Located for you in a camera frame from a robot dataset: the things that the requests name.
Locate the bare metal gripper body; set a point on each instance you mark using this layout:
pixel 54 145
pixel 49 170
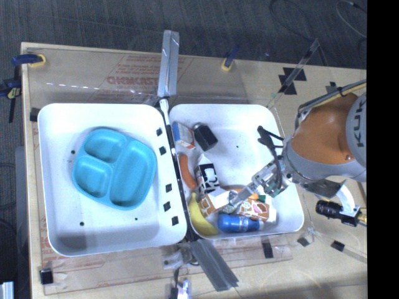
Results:
pixel 267 174

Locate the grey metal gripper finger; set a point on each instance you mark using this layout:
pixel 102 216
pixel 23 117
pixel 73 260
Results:
pixel 243 195

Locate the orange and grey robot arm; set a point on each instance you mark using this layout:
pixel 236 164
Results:
pixel 324 135

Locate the white orange pink packet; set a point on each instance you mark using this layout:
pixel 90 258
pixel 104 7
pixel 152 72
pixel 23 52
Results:
pixel 258 211

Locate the blue bottle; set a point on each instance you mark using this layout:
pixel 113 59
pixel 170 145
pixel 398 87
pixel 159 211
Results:
pixel 237 223

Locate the orange and white patterned carton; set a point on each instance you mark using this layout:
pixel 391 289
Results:
pixel 207 206

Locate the black and white carton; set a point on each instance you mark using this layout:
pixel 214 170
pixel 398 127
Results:
pixel 207 174

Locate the yellow banana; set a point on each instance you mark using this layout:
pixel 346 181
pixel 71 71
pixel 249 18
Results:
pixel 199 218

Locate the white plastic tray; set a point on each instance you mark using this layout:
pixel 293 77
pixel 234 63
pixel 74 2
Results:
pixel 240 126
pixel 103 235

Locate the orange sausage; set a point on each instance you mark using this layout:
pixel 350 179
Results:
pixel 187 171

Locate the black bottle with grey cap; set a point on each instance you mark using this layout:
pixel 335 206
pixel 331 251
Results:
pixel 205 138

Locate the blue white orange carton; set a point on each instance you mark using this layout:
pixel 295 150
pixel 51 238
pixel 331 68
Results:
pixel 184 134

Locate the blue divided plate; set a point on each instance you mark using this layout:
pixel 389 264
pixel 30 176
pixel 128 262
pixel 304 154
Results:
pixel 115 168

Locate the brown cardboard board red print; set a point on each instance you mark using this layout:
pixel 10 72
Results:
pixel 131 76

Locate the black cylinder on white bracket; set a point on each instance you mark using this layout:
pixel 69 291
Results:
pixel 328 209

